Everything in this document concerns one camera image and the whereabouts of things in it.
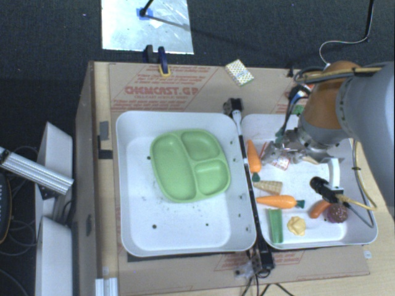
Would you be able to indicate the beige wedge-shaped toy food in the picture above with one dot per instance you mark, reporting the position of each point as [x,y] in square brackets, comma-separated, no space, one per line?
[311,160]

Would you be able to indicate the white plastic tray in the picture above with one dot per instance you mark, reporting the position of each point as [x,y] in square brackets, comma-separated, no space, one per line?
[308,180]
[185,227]

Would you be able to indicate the orange sausage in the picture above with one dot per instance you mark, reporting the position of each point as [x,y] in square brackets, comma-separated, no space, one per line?
[318,210]

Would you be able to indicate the beige waffle cone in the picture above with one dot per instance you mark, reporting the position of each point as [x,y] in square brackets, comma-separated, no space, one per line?
[271,187]

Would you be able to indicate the red and white packet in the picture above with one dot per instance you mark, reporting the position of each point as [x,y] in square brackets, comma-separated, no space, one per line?
[281,163]

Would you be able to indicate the yellow and white patterned carton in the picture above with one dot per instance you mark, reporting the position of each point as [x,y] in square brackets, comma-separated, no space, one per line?
[239,72]

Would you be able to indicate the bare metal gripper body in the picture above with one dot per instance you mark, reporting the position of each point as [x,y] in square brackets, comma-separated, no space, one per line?
[297,142]

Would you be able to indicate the green celery stick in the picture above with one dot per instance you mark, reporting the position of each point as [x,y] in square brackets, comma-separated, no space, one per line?
[275,225]

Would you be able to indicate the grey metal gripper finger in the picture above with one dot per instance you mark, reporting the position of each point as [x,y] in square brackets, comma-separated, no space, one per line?
[270,154]
[297,158]

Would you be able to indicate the thin black and white rod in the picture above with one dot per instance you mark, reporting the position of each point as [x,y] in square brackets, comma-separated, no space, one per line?
[247,165]

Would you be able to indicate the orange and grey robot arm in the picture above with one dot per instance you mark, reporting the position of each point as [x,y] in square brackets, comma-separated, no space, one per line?
[364,103]

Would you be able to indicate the purple grapes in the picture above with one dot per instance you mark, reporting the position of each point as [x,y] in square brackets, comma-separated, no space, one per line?
[337,213]

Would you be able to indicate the yellow toy pasta lump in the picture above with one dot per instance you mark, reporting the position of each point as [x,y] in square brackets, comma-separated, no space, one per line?
[297,226]

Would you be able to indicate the green divided plate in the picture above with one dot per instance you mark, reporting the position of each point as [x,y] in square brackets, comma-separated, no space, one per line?
[176,165]

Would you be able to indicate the brown cardboard board red print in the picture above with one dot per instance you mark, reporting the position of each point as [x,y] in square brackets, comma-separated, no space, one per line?
[185,88]

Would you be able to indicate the orange carrot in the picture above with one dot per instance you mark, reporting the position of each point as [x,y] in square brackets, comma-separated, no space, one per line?
[253,159]
[276,201]

